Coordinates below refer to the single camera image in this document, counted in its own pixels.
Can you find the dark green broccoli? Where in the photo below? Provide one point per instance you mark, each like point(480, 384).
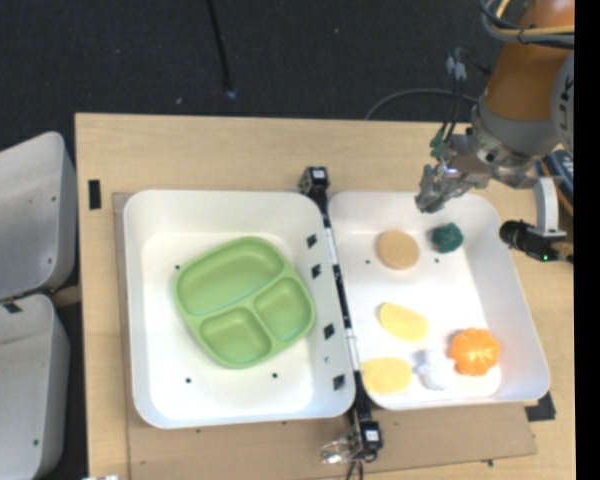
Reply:
point(447, 238)

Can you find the white crumpled lump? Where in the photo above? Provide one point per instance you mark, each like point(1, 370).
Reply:
point(434, 370)

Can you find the white plastic tray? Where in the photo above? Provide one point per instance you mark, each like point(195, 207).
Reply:
point(480, 288)
point(160, 318)

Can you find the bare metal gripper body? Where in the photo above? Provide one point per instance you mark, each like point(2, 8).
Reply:
point(472, 160)

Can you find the black cylinder on white bracket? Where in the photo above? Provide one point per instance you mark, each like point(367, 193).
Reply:
point(527, 239)

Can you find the green divided plate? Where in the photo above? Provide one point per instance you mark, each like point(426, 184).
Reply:
point(230, 278)

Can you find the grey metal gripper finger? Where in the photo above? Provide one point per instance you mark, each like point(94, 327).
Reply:
point(428, 190)
point(454, 188)

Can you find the yellow half-round slice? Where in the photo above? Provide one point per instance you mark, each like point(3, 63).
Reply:
point(404, 323)

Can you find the tan round biscuit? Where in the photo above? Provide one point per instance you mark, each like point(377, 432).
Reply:
point(398, 250)

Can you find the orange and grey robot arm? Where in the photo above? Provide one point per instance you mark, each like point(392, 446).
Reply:
point(525, 83)

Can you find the orange peeled tangerine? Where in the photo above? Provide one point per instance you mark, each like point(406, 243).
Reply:
point(475, 352)

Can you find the yellow oval slice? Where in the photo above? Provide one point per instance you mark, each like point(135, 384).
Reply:
point(386, 376)

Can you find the thin black and white rod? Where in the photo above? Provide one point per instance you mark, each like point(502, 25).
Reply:
point(341, 288)

